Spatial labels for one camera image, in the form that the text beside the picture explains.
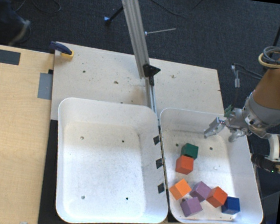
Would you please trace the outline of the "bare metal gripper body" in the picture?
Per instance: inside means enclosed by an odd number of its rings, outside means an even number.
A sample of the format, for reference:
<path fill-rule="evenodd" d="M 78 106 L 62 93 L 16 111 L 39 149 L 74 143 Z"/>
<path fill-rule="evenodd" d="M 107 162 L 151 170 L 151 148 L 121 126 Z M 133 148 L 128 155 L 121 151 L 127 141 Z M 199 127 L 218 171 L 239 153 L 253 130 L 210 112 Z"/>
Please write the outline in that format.
<path fill-rule="evenodd" d="M 225 111 L 225 126 L 235 135 L 255 134 L 260 138 L 267 135 L 267 125 L 251 110 L 229 106 Z"/>

